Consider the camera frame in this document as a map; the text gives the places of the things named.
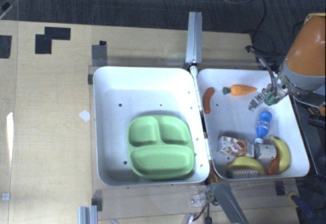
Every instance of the bottle label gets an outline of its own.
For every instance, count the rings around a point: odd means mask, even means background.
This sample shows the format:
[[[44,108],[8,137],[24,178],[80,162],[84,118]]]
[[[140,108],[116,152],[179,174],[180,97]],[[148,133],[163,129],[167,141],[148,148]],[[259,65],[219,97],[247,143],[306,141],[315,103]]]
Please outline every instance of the bottle label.
[[[266,121],[258,121],[257,128],[258,127],[265,128],[266,130],[269,130],[269,122],[266,122]]]

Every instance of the orange carrot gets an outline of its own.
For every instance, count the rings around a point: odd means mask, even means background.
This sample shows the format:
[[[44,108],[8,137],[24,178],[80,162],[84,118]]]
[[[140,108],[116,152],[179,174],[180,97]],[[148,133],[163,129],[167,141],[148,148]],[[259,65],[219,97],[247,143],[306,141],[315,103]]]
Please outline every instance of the orange carrot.
[[[242,96],[246,94],[250,94],[254,91],[257,91],[257,88],[249,87],[249,86],[242,86],[242,85],[233,85],[230,88],[224,87],[223,94],[229,94],[233,96]]]
[[[214,88],[208,88],[203,97],[203,107],[205,114],[210,113],[210,99],[212,98],[213,94],[215,93]]]

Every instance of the blue water bottle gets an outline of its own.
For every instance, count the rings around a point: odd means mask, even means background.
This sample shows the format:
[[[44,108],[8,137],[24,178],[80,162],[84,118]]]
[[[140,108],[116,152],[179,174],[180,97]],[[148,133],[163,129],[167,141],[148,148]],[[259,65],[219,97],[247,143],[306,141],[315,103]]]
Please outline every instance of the blue water bottle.
[[[255,139],[255,143],[262,144],[264,142],[263,138],[268,134],[271,119],[272,115],[270,112],[263,111],[260,113],[256,126],[257,138]]]

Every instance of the toy vegetable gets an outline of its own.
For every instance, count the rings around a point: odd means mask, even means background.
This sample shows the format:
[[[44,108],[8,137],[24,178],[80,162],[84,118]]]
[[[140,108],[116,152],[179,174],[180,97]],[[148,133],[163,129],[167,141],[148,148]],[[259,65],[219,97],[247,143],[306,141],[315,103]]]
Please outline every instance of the toy vegetable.
[[[205,114],[210,113],[210,99],[212,98],[213,94],[215,93],[214,88],[208,88],[203,97],[203,107]]]
[[[279,163],[280,163],[280,154],[279,151],[276,149],[276,157],[270,162],[269,167],[267,168],[268,175],[274,175],[279,170]]]
[[[224,87],[223,94],[229,94],[233,96],[242,96],[246,94],[250,94],[252,92],[257,91],[257,88],[249,87],[249,86],[242,86],[242,85],[233,85],[230,88]]]

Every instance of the water bottle cap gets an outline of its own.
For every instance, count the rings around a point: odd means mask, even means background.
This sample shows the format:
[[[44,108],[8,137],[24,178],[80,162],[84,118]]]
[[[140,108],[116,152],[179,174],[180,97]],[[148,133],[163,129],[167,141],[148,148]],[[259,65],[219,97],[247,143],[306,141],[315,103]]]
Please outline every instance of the water bottle cap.
[[[271,121],[272,117],[273,117],[273,116],[271,115],[271,113],[270,113],[269,111],[263,111],[263,112],[261,112],[260,115],[259,115],[259,118],[264,118],[264,119],[267,120],[268,122]]]
[[[256,144],[262,144],[262,143],[264,143],[264,140],[262,138],[256,138],[255,143]]]

